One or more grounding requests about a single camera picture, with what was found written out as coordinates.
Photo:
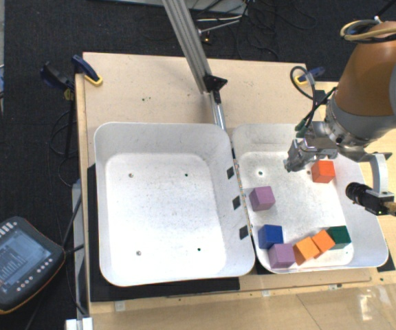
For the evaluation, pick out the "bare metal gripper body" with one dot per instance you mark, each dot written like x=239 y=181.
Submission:
x=321 y=142

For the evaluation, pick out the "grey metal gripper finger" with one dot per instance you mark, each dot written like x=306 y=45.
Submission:
x=306 y=158
x=292 y=156

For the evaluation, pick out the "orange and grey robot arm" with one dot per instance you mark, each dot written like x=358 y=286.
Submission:
x=370 y=81

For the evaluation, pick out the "orange cube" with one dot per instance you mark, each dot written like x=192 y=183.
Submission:
x=322 y=172
x=305 y=250
x=323 y=241

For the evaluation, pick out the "white plastic tray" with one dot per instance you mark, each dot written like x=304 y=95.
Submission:
x=163 y=205
x=304 y=205

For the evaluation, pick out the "purple cube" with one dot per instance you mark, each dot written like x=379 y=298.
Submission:
x=262 y=198
x=281 y=255

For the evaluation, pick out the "blue cube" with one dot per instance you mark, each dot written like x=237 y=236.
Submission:
x=270 y=236

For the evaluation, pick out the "green cube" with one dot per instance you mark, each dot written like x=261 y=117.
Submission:
x=339 y=236

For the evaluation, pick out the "pale wood board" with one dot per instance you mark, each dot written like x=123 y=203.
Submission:
x=150 y=91

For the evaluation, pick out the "black cylinder on white bracket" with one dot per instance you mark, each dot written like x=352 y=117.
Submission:
x=370 y=198

